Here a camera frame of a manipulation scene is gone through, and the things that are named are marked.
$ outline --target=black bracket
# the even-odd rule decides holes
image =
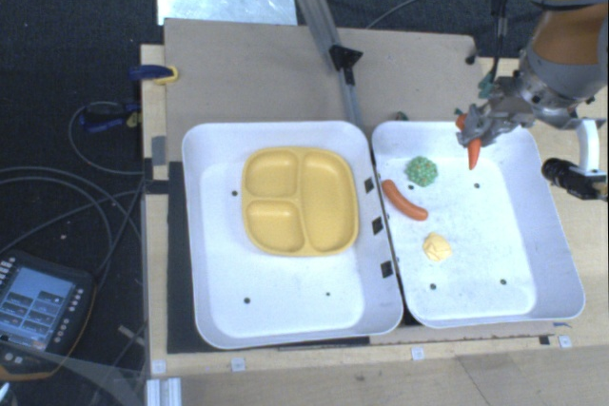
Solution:
[[[356,51],[355,49],[345,48],[341,45],[332,46],[329,52],[334,68],[337,71],[343,70],[344,78],[348,85],[355,85],[352,68],[363,56],[363,53],[361,51]]]

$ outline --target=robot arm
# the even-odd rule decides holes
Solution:
[[[581,119],[577,106],[607,86],[607,0],[532,0],[544,13],[511,78],[490,80],[488,101],[472,105],[458,134],[467,146],[493,144],[502,133],[537,120],[577,131],[580,165],[550,160],[543,174],[579,198],[607,200],[597,129],[605,121]]]

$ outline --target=yellow plate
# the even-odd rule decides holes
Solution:
[[[256,151],[246,161],[241,191],[247,235],[271,254],[337,254],[358,236],[351,168],[332,151],[297,146]]]

